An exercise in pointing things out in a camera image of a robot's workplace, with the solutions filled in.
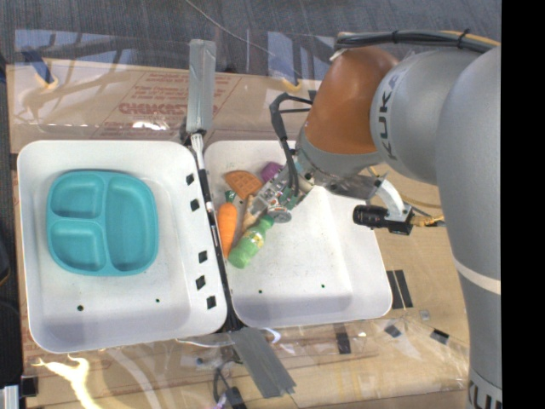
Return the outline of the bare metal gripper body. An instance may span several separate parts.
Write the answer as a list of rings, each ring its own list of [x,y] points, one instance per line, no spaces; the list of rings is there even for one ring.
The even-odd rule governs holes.
[[[368,200],[381,187],[383,179],[356,174],[350,177],[332,176],[313,168],[304,169],[300,164],[286,165],[256,196],[256,201],[268,207],[283,206],[294,209],[314,188],[352,199]]]

